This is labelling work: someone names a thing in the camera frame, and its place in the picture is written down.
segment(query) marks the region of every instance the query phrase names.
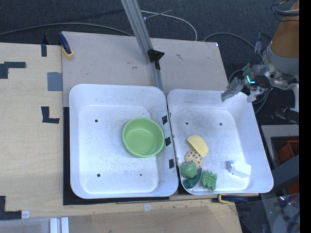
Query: white tray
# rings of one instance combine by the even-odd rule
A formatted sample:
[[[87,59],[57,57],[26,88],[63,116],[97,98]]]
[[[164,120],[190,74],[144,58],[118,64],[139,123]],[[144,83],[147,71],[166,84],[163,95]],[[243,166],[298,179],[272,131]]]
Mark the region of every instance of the white tray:
[[[69,94],[69,115],[70,184],[77,196],[165,197],[177,190],[166,98],[160,89],[79,84]],[[122,130],[135,117],[151,118],[162,127],[167,146],[156,156],[137,158],[126,150]]]
[[[175,89],[168,93],[168,108],[178,165],[191,150],[187,137],[200,135],[209,147],[202,173],[217,174],[216,189],[203,187],[201,180],[192,189],[194,195],[228,193],[266,193],[273,177],[261,140],[257,121],[247,96],[240,92],[224,102],[223,91]],[[241,178],[227,169],[229,161],[250,164],[251,175]]]

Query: green bowl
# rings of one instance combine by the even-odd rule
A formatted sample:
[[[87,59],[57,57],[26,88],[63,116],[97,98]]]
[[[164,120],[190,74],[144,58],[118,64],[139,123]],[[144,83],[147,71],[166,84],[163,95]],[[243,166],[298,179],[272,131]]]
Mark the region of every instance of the green bowl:
[[[137,117],[126,123],[122,132],[126,149],[135,157],[151,157],[164,146],[162,128],[147,117]]]

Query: green toy vegetable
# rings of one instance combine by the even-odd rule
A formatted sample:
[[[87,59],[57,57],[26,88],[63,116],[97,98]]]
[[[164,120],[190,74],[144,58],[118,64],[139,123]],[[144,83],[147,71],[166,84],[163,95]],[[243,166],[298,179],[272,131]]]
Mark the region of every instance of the green toy vegetable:
[[[200,180],[202,174],[202,168],[198,169],[197,175],[195,175],[192,179],[184,180],[183,184],[186,189],[193,188]]]
[[[197,173],[196,164],[192,161],[185,162],[179,167],[180,174],[186,178],[192,179]]]
[[[216,180],[217,180],[217,174],[207,170],[203,174],[202,185],[214,191],[216,188]]]

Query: table surface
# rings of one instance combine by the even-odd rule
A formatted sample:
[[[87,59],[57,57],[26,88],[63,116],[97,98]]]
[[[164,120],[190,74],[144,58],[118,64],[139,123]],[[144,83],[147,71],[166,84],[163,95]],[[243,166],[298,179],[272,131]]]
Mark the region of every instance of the table surface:
[[[143,212],[149,204],[151,211],[165,210],[174,218],[173,209],[180,213],[192,210],[205,211],[215,216],[224,232],[241,232],[235,207],[213,203],[211,196],[172,195],[165,201],[145,201],[128,203],[105,203],[94,205],[63,205],[63,107],[68,105],[68,91],[77,83],[91,83],[97,76],[96,68],[76,65],[84,59],[89,67],[98,67],[98,59],[90,53],[89,58],[79,55],[81,50],[76,42],[90,37],[89,34],[65,33],[73,47],[74,57],[68,59],[60,46],[47,45],[47,56],[41,55],[40,45],[0,43],[0,64],[4,62],[26,62],[26,68],[10,68],[8,79],[0,79],[0,195],[6,196],[6,211],[29,211],[30,217],[87,216],[109,213]],[[100,44],[101,40],[126,46],[124,50],[133,54],[121,55],[118,60],[109,58],[111,44],[104,44],[101,51],[102,65],[110,76],[101,76],[93,83],[153,85],[149,65],[140,59],[136,40],[130,36],[91,35]],[[152,39],[154,48],[165,52],[160,60],[164,92],[174,88],[223,90],[227,85],[225,71],[219,49],[214,43]],[[136,83],[120,76],[120,68],[129,66],[128,75],[135,72]],[[47,73],[63,74],[63,91],[49,91]],[[41,107],[48,106],[51,118],[59,118],[59,123],[43,123]]]

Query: teal light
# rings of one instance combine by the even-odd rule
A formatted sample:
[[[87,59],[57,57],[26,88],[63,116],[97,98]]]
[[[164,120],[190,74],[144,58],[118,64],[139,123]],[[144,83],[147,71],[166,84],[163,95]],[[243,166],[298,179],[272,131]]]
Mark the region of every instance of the teal light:
[[[249,76],[248,76],[248,75],[247,75],[246,77],[247,77],[247,81],[248,81],[249,83],[255,83],[255,81],[251,81],[251,80],[249,79]]]

